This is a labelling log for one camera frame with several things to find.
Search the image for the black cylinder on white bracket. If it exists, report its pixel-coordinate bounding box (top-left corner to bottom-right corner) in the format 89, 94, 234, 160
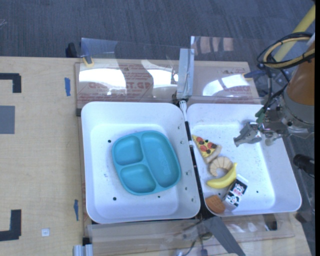
291, 128, 315, 177

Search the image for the toy pizza slice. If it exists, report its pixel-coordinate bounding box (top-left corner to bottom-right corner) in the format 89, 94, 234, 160
191, 134, 223, 165

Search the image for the white cow print milk carton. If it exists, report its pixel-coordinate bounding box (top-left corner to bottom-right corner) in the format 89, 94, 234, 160
222, 174, 249, 212

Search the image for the brown biscuit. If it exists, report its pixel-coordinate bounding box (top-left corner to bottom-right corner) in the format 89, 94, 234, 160
204, 194, 226, 215

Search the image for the white plastic tray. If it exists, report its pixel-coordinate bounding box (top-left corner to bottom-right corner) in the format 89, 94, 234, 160
80, 101, 202, 225
186, 103, 303, 217

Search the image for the blue divided plate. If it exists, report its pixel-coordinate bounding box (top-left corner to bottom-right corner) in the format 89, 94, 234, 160
111, 130, 182, 196

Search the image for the yellow banana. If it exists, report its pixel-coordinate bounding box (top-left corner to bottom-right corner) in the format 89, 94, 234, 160
206, 162, 238, 190

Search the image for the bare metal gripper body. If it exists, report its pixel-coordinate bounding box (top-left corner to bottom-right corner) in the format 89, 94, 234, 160
258, 108, 315, 139

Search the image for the tan toy croissant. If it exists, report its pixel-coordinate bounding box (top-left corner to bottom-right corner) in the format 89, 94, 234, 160
208, 156, 234, 177

